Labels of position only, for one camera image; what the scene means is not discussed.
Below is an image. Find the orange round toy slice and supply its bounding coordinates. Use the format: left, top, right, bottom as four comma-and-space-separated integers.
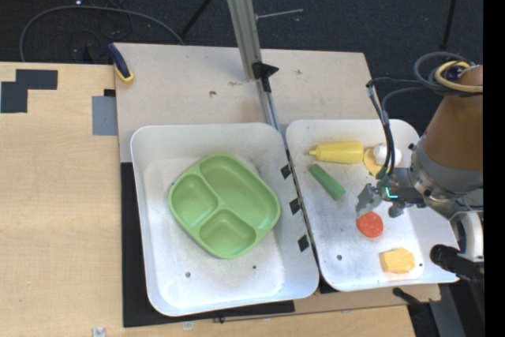
356, 211, 384, 239

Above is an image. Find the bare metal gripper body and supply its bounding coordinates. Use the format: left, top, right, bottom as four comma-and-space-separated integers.
380, 167, 484, 221

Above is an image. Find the yellow and white toy food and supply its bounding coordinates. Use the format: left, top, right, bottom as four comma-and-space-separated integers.
362, 144, 402, 178

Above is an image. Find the yellow squeeze bottle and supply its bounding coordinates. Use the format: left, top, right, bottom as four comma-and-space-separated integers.
308, 140, 365, 165

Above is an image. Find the yellow ridged toy food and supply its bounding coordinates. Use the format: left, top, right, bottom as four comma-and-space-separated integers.
379, 247, 417, 275

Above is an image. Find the black cylinder on white bracket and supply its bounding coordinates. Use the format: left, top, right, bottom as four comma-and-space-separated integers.
429, 210, 484, 284

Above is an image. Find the green divided plate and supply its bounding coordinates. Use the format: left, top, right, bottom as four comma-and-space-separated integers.
167, 152, 282, 260

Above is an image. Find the pale flat board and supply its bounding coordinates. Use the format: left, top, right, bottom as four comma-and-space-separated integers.
113, 42, 442, 315

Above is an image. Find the green toy cylinder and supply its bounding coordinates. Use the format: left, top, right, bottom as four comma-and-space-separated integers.
308, 163, 347, 201

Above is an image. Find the white plastic tray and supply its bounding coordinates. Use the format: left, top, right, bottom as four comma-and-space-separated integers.
285, 118, 461, 293
129, 122, 320, 317

